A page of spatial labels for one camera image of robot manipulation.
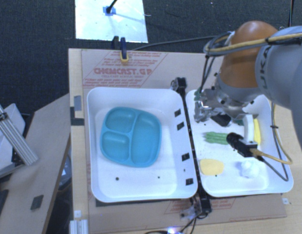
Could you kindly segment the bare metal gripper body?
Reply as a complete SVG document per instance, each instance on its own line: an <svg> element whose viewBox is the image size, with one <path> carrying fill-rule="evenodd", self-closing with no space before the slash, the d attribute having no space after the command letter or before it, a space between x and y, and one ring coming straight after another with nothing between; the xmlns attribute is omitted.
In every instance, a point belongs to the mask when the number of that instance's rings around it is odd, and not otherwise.
<svg viewBox="0 0 302 234"><path fill-rule="evenodd" d="M232 99L220 88L204 89L201 93L202 107L213 108L210 118L216 118L216 122L221 126L228 126L227 120L222 119L222 115L227 115L231 121L243 124L243 119L247 113L243 110L249 102L240 102Z"/></svg>

